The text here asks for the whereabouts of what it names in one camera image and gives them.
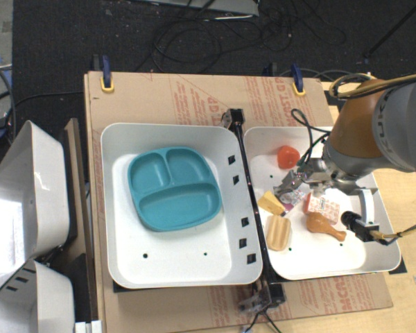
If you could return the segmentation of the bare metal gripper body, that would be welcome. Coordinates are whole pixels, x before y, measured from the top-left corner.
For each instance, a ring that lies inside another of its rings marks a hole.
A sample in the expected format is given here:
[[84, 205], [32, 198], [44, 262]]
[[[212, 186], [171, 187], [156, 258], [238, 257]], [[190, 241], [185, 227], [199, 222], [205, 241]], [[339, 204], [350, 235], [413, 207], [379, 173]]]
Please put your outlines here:
[[360, 188], [354, 176], [346, 174], [333, 162], [318, 157], [299, 165], [297, 174], [303, 183], [322, 193], [326, 189], [337, 189], [344, 194], [355, 194]]

